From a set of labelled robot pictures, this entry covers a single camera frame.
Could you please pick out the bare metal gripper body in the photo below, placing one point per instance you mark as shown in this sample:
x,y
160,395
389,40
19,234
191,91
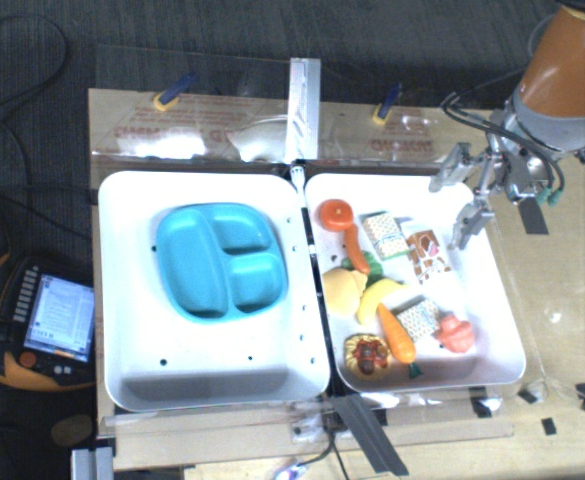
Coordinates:
x,y
514,170

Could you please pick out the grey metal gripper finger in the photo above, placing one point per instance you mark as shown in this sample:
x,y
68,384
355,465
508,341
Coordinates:
x,y
449,168
472,223

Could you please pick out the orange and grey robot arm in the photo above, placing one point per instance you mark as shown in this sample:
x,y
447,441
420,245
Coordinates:
x,y
554,68

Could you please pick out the brown and white carton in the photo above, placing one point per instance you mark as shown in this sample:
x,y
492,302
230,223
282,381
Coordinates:
x,y
428,257

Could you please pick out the white plastic tray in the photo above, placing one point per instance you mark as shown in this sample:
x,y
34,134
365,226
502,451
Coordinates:
x,y
492,308
137,288

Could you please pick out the white patterned carton blue band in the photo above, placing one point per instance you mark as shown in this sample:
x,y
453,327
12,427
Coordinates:
x,y
384,235

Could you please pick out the brown cardboard board red print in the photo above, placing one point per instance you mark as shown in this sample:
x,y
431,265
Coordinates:
x,y
552,288

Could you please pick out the green toy vegetable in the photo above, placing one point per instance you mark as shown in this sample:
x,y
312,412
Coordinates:
x,y
374,267

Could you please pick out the pink toy food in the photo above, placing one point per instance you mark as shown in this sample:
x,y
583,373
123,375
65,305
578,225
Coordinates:
x,y
454,334

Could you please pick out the orange toy sausage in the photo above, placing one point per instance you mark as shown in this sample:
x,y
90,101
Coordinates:
x,y
356,250

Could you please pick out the orange round toy fruit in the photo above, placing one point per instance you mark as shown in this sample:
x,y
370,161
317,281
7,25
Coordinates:
x,y
336,214

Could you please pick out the yellow banana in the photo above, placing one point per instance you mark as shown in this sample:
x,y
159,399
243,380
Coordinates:
x,y
372,300

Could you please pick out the orange carrot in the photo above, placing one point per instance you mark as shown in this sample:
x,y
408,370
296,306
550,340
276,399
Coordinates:
x,y
397,338

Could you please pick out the beige toy bread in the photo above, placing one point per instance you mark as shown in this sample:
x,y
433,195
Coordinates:
x,y
341,292

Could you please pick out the yellow round pastry brown topping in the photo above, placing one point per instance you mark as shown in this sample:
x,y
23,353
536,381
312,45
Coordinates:
x,y
367,357

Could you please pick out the blue divided plate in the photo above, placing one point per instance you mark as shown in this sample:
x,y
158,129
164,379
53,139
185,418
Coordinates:
x,y
197,263

